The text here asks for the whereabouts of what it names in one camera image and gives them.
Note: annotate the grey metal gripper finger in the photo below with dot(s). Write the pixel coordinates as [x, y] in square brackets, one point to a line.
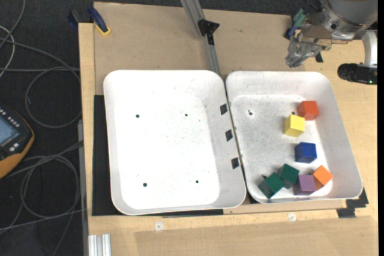
[310, 52]
[292, 54]

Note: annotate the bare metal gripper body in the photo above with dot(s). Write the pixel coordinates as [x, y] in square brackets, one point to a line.
[333, 25]

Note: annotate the red cube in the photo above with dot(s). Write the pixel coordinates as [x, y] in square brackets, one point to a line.
[308, 109]

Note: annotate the yellow cube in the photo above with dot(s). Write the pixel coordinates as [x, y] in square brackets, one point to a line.
[294, 126]

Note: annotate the white plastic tray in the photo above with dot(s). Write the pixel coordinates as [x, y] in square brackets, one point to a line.
[267, 135]
[168, 144]

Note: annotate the blue cube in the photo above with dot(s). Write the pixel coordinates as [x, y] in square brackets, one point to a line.
[305, 153]

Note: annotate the dark green cube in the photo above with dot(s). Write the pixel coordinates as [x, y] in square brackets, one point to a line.
[272, 185]
[288, 173]

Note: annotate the orange cube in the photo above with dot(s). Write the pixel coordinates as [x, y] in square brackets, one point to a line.
[323, 176]

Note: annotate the purple cube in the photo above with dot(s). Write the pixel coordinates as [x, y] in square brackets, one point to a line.
[306, 184]

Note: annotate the black cylinder on white bracket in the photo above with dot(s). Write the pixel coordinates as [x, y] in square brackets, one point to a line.
[355, 72]

